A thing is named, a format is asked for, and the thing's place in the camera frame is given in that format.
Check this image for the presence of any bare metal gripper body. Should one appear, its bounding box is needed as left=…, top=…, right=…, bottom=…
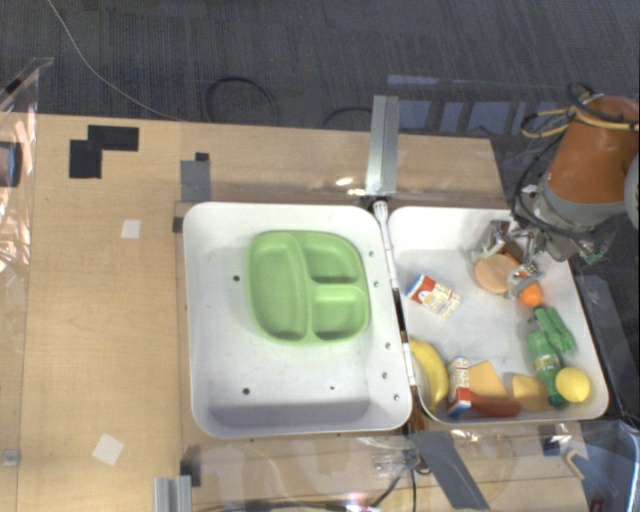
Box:
left=502, top=212, right=597, bottom=263

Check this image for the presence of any orange carrot with green top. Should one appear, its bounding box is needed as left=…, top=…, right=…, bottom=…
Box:
left=503, top=252, right=578, bottom=354

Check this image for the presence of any white plastic tray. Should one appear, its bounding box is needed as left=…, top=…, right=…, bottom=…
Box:
left=181, top=201, right=415, bottom=441
left=387, top=205, right=611, bottom=427

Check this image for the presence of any green plastic bottle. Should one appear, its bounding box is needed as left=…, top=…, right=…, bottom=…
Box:
left=524, top=319, right=567, bottom=408

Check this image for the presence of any orange cheese wedge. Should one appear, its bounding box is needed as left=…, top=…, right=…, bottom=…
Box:
left=466, top=360, right=509, bottom=400

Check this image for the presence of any yellow cheese wedge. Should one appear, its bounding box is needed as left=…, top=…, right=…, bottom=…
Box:
left=510, top=373, right=552, bottom=413

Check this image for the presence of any yellow lemon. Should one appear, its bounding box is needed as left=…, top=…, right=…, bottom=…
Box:
left=554, top=366, right=593, bottom=405

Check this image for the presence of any red white and blue carton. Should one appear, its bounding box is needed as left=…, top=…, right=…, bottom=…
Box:
left=445, top=355, right=473, bottom=420

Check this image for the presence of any yellow banana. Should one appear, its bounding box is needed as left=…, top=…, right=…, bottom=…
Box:
left=409, top=339, right=451, bottom=416

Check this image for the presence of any red-brown sausage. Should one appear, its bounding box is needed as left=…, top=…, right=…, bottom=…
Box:
left=468, top=390, right=523, bottom=419

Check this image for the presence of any green divided plate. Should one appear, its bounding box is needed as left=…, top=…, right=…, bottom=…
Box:
left=245, top=229, right=372, bottom=347

